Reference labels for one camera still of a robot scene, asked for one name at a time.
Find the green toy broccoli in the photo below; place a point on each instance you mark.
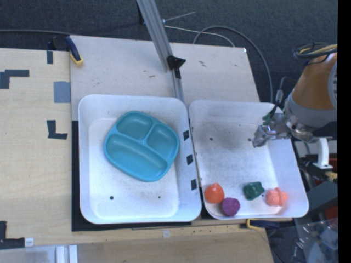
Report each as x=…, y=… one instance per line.
x=252, y=190

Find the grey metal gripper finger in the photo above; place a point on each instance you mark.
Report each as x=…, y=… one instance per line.
x=264, y=129
x=257, y=140

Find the pink toy doughnut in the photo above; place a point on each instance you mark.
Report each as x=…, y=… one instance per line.
x=275, y=197

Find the pale wood board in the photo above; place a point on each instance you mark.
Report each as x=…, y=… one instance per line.
x=123, y=67

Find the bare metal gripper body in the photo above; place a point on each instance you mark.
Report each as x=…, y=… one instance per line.
x=285, y=127

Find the blue divided plate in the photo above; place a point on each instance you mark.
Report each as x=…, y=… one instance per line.
x=137, y=152

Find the white plastic tray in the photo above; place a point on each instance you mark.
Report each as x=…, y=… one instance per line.
x=241, y=163
x=131, y=196

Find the purple toy grapes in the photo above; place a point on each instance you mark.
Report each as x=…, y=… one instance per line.
x=231, y=207

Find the orange toy fruit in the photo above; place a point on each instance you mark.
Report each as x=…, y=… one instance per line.
x=214, y=194

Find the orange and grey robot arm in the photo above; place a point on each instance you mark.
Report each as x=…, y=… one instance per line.
x=312, y=92

